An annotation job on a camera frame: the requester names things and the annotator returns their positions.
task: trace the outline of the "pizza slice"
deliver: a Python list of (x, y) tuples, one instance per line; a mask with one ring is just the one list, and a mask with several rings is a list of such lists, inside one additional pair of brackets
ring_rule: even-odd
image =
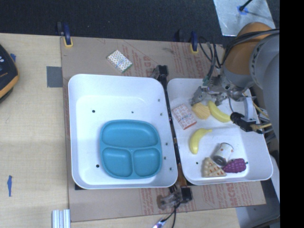
[(210, 157), (205, 158), (203, 177), (225, 177), (227, 174)]

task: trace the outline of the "blue plate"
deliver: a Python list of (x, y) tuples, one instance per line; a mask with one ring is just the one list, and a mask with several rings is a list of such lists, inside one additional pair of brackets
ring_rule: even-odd
[(161, 140), (150, 123), (137, 120), (109, 121), (100, 131), (100, 157), (103, 168), (113, 177), (152, 177), (162, 166)]

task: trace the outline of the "table surface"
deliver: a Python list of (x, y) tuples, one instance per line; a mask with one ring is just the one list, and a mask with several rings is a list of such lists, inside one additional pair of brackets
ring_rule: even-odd
[[(0, 44), (16, 56), (20, 73), (0, 104), (0, 227), (49, 228), (52, 211), (69, 208), (63, 92), (47, 87), (47, 67), (61, 66), (60, 37), (0, 33)], [(71, 227), (151, 228), (160, 218), (73, 222)], [(230, 208), (178, 213), (175, 227), (237, 228), (239, 223)]]

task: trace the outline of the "banana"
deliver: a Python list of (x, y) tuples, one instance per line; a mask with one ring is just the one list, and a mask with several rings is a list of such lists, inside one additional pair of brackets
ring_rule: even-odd
[(213, 115), (220, 122), (227, 123), (230, 121), (230, 116), (222, 112), (213, 101), (208, 101), (208, 107), (210, 109), (211, 115)]
[(197, 154), (199, 151), (200, 139), (206, 134), (212, 132), (212, 129), (199, 128), (190, 137), (190, 150), (193, 154)]

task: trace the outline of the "cardboard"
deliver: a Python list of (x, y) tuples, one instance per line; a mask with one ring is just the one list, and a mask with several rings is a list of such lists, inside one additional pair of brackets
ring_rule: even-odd
[[(191, 53), (189, 43), (158, 42), (104, 38), (73, 38), (73, 47), (65, 47), (61, 38), (64, 113), (70, 217), (72, 222), (112, 219), (170, 213), (161, 210), (157, 197), (168, 196), (168, 188), (83, 190), (71, 175), (69, 109), (67, 84), (76, 74), (103, 74), (150, 77), (157, 65), (168, 66), (168, 81), (173, 78), (203, 78), (210, 66), (201, 49)], [(119, 73), (108, 61), (113, 51), (122, 52), (133, 65)], [(217, 46), (219, 57), (223, 48)], [(178, 212), (224, 209), (265, 204), (259, 181), (191, 186), (193, 200), (178, 208)]]

